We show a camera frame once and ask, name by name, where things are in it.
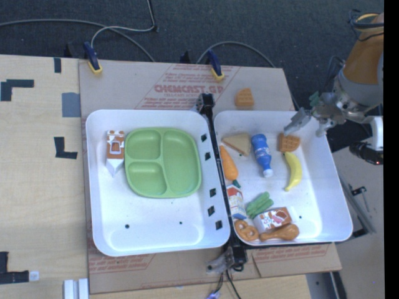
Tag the green divided plate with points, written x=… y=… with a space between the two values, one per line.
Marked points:
x=162 y=162

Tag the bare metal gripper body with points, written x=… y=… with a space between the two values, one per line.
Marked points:
x=335 y=107

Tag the orange waffle piece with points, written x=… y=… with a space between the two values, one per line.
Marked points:
x=289 y=143
x=244 y=98

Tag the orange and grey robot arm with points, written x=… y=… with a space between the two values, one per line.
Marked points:
x=363 y=64

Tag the white plastic tray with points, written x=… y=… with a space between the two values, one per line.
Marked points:
x=318 y=198
x=149 y=216

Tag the orange and white carton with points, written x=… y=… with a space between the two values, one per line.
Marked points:
x=114 y=151

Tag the brown pretzel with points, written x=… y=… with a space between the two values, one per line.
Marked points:
x=246 y=230

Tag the green beans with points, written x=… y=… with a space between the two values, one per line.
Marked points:
x=259 y=204

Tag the yellow banana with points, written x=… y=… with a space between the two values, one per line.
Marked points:
x=295 y=170

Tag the tan sandwich triangle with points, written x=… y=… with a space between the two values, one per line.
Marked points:
x=239 y=142

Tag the white orange blue carton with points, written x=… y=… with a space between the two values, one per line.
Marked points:
x=236 y=202

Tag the blue bottle white cap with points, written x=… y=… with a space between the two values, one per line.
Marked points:
x=262 y=154

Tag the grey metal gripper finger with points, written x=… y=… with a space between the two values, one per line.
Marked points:
x=297 y=123
x=324 y=128

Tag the black cylinder on white bracket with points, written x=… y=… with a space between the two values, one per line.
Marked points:
x=371 y=145

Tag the brown cardboard board red print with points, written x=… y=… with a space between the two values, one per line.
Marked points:
x=174 y=83

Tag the orange carrot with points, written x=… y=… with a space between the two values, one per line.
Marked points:
x=228 y=166

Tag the thin black rod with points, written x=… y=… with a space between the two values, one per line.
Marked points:
x=220 y=167

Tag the white and brown packet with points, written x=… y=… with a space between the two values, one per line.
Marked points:
x=273 y=218

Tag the brown chicken drumstick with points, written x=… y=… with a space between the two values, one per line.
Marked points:
x=280 y=233

